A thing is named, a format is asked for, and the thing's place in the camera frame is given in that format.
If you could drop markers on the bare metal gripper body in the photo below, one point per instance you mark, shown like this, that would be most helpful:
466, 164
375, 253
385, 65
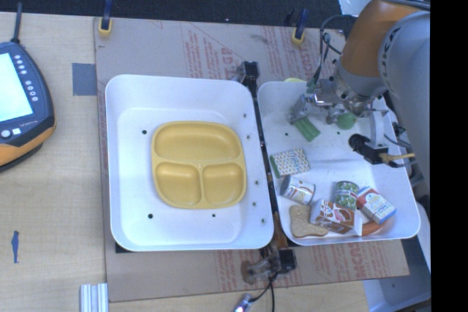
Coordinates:
331, 93

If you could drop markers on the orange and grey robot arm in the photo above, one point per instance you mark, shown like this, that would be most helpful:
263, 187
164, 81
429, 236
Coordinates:
369, 44

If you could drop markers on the green can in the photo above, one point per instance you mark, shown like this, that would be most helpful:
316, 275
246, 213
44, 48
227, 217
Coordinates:
345, 195

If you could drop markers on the green patterned packet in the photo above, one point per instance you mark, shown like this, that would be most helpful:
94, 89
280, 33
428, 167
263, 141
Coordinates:
290, 162

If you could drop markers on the brown cardboard board, red print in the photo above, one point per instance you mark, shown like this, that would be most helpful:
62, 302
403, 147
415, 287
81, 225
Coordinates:
164, 47

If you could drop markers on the black cylinder on white bracket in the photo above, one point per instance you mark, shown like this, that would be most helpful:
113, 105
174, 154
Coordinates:
374, 153

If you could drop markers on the white and orange can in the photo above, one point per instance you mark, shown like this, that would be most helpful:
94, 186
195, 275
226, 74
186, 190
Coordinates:
300, 190

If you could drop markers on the red, white and blue carton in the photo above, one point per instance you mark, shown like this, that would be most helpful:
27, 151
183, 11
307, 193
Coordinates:
376, 205

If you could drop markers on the green round fruit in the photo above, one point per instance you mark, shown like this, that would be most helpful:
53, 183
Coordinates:
346, 121

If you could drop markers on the yellow divided plate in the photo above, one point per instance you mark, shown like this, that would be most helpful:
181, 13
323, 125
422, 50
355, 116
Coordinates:
197, 164

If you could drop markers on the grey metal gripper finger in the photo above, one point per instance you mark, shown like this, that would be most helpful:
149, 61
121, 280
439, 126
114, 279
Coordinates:
299, 109
332, 117

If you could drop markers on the thin black and white rod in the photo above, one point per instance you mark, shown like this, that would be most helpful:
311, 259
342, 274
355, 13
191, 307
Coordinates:
264, 150

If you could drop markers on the white plastic tray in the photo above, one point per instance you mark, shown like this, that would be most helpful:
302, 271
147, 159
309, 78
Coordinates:
340, 160
131, 157

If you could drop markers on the brown bread slice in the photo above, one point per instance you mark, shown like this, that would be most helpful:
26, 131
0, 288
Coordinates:
301, 223

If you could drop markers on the orange sausage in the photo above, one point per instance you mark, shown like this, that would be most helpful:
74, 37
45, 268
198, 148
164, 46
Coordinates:
373, 228

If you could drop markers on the yellow-green round object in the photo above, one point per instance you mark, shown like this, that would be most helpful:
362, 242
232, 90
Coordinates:
294, 80

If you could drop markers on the brown and white carton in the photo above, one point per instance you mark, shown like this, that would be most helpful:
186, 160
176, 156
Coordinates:
331, 216

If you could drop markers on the green ribbed stick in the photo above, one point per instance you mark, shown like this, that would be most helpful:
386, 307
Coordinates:
309, 129

